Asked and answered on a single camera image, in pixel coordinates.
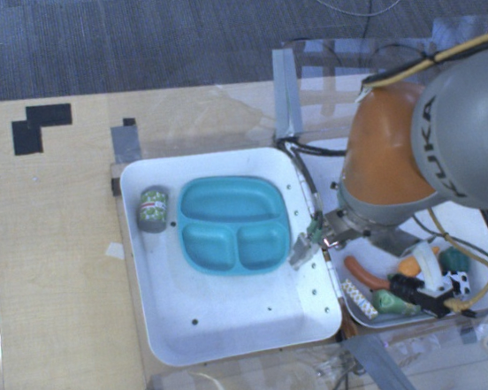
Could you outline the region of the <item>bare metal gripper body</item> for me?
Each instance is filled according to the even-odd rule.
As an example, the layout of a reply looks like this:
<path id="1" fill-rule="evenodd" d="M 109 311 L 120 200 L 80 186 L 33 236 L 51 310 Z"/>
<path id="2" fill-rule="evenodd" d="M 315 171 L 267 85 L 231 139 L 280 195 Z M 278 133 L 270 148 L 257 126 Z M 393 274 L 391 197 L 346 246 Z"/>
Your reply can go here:
<path id="1" fill-rule="evenodd" d="M 326 249 L 343 249 L 350 241 L 370 236 L 370 229 L 353 222 L 345 210 L 324 214 L 321 246 Z"/>

